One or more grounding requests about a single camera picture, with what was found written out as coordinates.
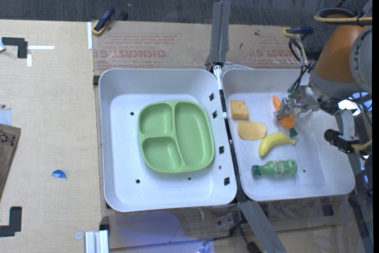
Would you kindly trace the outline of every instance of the bottle cap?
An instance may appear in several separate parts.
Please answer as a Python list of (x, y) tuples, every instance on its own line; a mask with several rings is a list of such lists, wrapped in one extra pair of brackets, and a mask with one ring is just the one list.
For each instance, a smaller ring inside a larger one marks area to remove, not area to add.
[(261, 169), (259, 165), (254, 165), (252, 167), (253, 175), (260, 175), (261, 174)]

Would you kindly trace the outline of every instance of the orange carrot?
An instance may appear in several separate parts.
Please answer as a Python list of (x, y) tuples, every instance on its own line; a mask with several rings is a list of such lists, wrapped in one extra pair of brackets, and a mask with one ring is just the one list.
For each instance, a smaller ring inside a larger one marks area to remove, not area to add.
[[(273, 102), (274, 102), (275, 109), (276, 109), (277, 111), (279, 111), (281, 101), (280, 101), (279, 98), (276, 97), (276, 96), (272, 96), (272, 100), (273, 100)], [(286, 129), (291, 129), (291, 128), (293, 128), (293, 127), (295, 126), (295, 120), (294, 120), (294, 117), (292, 116), (292, 114), (280, 118), (279, 121), (281, 122), (281, 124), (282, 124)]]

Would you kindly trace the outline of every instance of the blue object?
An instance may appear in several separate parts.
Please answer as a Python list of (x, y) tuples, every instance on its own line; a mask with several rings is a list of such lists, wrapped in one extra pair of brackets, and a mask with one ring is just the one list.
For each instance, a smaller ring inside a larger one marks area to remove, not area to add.
[(103, 26), (105, 26), (105, 23), (111, 19), (112, 15), (114, 14), (115, 9), (114, 7), (111, 7), (105, 14), (100, 18), (98, 21), (96, 27), (94, 28), (95, 31), (99, 32)]
[(58, 178), (66, 178), (66, 173), (64, 173), (62, 170), (55, 170), (52, 173), (52, 176), (58, 177)]
[(304, 34), (304, 35), (311, 35), (314, 32), (314, 29), (311, 27), (294, 27), (289, 28), (286, 30), (288, 34)]

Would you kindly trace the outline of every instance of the green plate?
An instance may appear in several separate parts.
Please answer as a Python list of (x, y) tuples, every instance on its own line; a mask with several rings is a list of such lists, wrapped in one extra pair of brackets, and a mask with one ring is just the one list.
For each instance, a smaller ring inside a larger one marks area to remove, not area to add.
[(214, 158), (207, 113), (191, 101), (164, 101), (142, 108), (139, 143), (145, 163), (162, 173), (193, 172)]

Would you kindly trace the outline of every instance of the white tape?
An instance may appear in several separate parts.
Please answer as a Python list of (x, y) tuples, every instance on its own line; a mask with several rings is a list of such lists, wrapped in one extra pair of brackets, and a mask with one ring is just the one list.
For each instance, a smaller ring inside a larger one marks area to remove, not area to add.
[(12, 110), (10, 108), (0, 108), (0, 123), (12, 126)]
[(28, 46), (28, 50), (54, 50), (55, 46)]
[(92, 23), (87, 22), (88, 50), (92, 50)]
[(77, 231), (75, 232), (75, 239), (81, 240), (84, 238), (84, 232), (83, 231)]
[(28, 68), (31, 68), (31, 54), (28, 54), (28, 57), (26, 59), (26, 63), (28, 65)]

